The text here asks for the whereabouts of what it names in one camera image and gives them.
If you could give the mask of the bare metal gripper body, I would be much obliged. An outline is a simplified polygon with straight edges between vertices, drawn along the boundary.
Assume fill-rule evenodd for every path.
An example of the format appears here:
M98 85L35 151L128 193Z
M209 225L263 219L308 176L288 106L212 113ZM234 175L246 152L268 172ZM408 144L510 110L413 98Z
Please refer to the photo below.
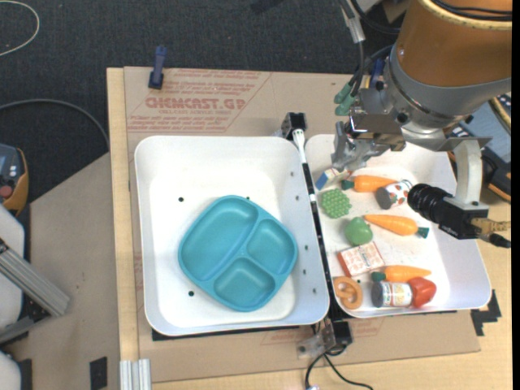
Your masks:
M450 151L445 129L452 118L439 115L393 90L362 89L350 109L350 130L359 141L373 141L392 151L416 145L431 151Z

